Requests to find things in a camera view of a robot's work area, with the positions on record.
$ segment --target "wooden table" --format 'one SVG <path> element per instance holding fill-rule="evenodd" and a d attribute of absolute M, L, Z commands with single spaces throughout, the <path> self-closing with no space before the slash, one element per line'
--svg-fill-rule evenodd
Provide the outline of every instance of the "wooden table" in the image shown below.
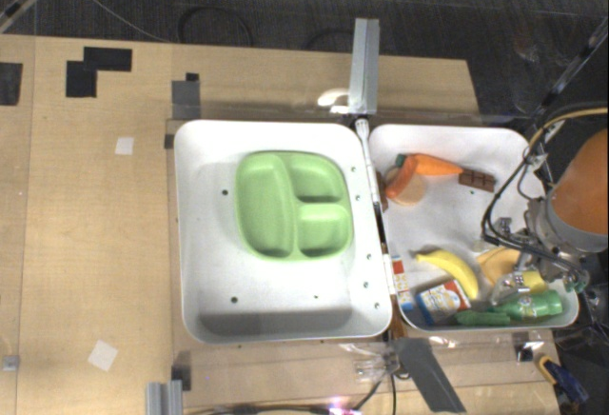
<path fill-rule="evenodd" d="M 66 98 L 66 62 L 82 60 L 84 46 L 133 49 L 132 70 L 100 71 L 95 99 Z M 146 384 L 166 382 L 174 361 L 163 146 L 171 81 L 199 73 L 204 113 L 208 105 L 298 115 L 315 109 L 323 91 L 348 86 L 350 55 L 1 35 L 0 62 L 24 65 L 20 104 L 0 107 L 0 354 L 21 359 L 17 375 L 0 373 L 0 413 L 144 413 Z M 477 111 L 467 66 L 456 60 L 382 57 L 379 105 Z M 115 153 L 120 137 L 134 138 L 131 155 Z M 534 335 L 556 355 L 550 332 Z M 98 340 L 118 349 L 109 371 L 88 362 Z M 508 338 L 457 341 L 466 348 L 440 358 L 469 413 L 559 413 L 534 365 L 510 357 Z M 497 348 L 481 354 L 489 342 Z M 280 348 L 258 349 L 261 356 L 275 349 L 269 356 L 277 358 Z M 239 392 L 279 401 L 277 388 L 285 385 L 303 393 L 288 397 L 298 403 L 319 396 L 319 383 L 335 383 L 337 396 L 348 399 L 369 388 L 355 383 L 344 357 L 334 359 L 336 349 L 322 356 L 332 363 L 329 373 L 301 372 L 298 379 L 281 364 L 274 375 L 259 376 L 267 373 L 260 370 L 264 357 L 254 356 L 247 389 L 227 385 L 245 372 L 231 373 L 236 365 L 214 352 L 195 354 L 214 383 L 186 394 L 188 405 L 241 401 Z M 412 382 L 398 389 L 399 413 L 428 412 Z M 213 402 L 204 399 L 210 393 Z M 382 385 L 365 413 L 390 413 L 390 406 Z"/>

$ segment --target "toy sink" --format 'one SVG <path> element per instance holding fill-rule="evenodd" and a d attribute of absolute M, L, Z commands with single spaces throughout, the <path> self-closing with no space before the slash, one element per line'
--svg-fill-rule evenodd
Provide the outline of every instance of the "toy sink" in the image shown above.
<path fill-rule="evenodd" d="M 426 153 L 492 174 L 502 183 L 526 142 L 500 128 L 384 125 L 369 140 L 376 170 L 398 153 Z M 182 313 L 198 341 L 373 337 L 392 315 L 393 279 L 383 252 L 362 144 L 336 124 L 190 121 L 175 135 Z M 448 279 L 414 260 L 445 248 L 476 267 L 480 221 L 492 195 L 458 186 L 455 176 L 429 179 L 413 207 L 390 203 L 383 214 L 387 247 L 400 256 L 413 294 Z M 523 190 L 541 195 L 527 175 Z M 497 216 L 523 226 L 526 200 L 509 188 Z M 575 321 L 578 299 L 561 285 L 564 311 L 535 324 L 495 330 L 561 327 Z M 428 332 L 415 308 L 403 312 Z"/>

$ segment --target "yellow cable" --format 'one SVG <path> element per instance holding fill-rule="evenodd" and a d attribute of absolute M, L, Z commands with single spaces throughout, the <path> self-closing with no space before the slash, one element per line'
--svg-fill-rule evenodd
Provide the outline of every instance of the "yellow cable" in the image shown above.
<path fill-rule="evenodd" d="M 599 115 L 599 114 L 606 114 L 606 113 L 607 113 L 607 107 L 599 107 L 596 109 L 577 110 L 575 112 L 569 112 L 569 113 L 560 115 L 559 117 L 555 117 L 554 119 L 551 119 L 550 121 L 546 122 L 541 127 L 541 129 L 539 129 L 535 134 L 533 134 L 533 137 L 529 141 L 529 149 L 531 149 L 539 141 L 540 137 L 543 135 L 543 132 L 546 129 L 548 129 L 550 126 L 553 126 L 554 124 L 556 124 L 559 121 L 566 121 L 567 119 L 575 119 L 576 117 L 585 117 L 586 115 Z"/>

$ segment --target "wooden surface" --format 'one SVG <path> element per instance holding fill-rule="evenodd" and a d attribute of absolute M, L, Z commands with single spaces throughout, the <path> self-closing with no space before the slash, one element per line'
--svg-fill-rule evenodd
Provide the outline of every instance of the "wooden surface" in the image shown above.
<path fill-rule="evenodd" d="M 0 61 L 8 61 L 6 48 L 27 42 L 0 36 Z M 10 280 L 5 283 L 3 276 L 0 285 L 0 312 L 5 307 L 21 312 L 16 413 L 144 413 L 146 383 L 166 382 L 174 356 L 163 148 L 171 80 L 200 73 L 204 108 L 206 103 L 224 110 L 271 103 L 282 111 L 300 111 L 314 109 L 321 92 L 348 86 L 350 57 L 56 38 L 29 44 L 33 50 L 23 59 L 30 68 L 35 63 L 35 73 L 29 183 L 19 184 L 29 187 L 20 307 L 18 298 L 5 306 Z M 100 72 L 96 99 L 67 99 L 66 61 L 82 60 L 86 45 L 132 48 L 132 71 Z M 383 57 L 380 75 L 381 107 L 476 111 L 464 62 Z M 12 111 L 13 121 L 28 126 L 27 106 L 0 111 L 3 119 Z M 4 136 L 1 150 L 11 148 Z M 114 153 L 119 137 L 134 138 L 132 155 Z M 18 163 L 27 158 L 20 152 L 3 157 Z M 10 181 L 1 178 L 3 185 Z M 4 225 L 6 217 L 0 220 Z M 10 232 L 0 230 L 4 244 Z M 5 331 L 10 329 L 3 317 L 3 335 Z M 542 335 L 550 340 L 547 332 Z M 88 363 L 98 340 L 118 349 L 108 372 Z M 181 342 L 179 335 L 176 342 Z M 462 342 L 477 345 L 475 337 Z M 328 391 L 357 399 L 367 390 L 355 382 L 353 365 L 339 346 L 331 346 L 328 355 L 324 351 L 327 369 L 322 371 L 306 356 L 307 346 L 300 358 L 298 345 L 285 346 L 289 354 L 275 346 L 249 352 L 235 346 L 231 363 L 225 351 L 199 347 L 190 359 L 209 370 L 206 381 L 213 383 L 198 395 L 187 394 L 191 405 L 203 395 L 213 395 L 213 401 L 207 397 L 202 404 L 234 403 L 252 393 L 251 401 L 279 401 L 281 386 L 289 388 L 284 398 L 291 401 Z M 505 357 L 511 355 L 505 346 L 499 359 L 491 349 L 472 362 L 472 348 L 439 354 L 470 413 L 558 413 L 551 386 L 533 365 L 518 366 Z M 551 343 L 543 348 L 554 354 Z M 301 360 L 298 369 L 310 362 L 308 371 L 289 371 L 287 355 Z M 252 360 L 245 370 L 244 359 Z M 2 374 L 4 383 L 8 377 Z M 236 380 L 247 385 L 235 385 Z M 4 399 L 5 385 L 0 387 Z M 399 389 L 399 413 L 428 412 L 411 382 Z M 382 386 L 365 413 L 388 413 L 386 390 Z M 2 413 L 12 412 L 9 407 Z"/>

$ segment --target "brown chocolate bar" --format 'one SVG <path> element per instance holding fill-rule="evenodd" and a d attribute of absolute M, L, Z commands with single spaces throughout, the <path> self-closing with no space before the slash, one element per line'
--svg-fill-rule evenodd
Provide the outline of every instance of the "brown chocolate bar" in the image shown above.
<path fill-rule="evenodd" d="M 480 171 L 474 171 L 473 169 L 466 169 L 462 174 L 459 175 L 459 184 L 465 185 L 466 187 L 477 188 L 484 191 L 495 191 L 495 177 Z"/>

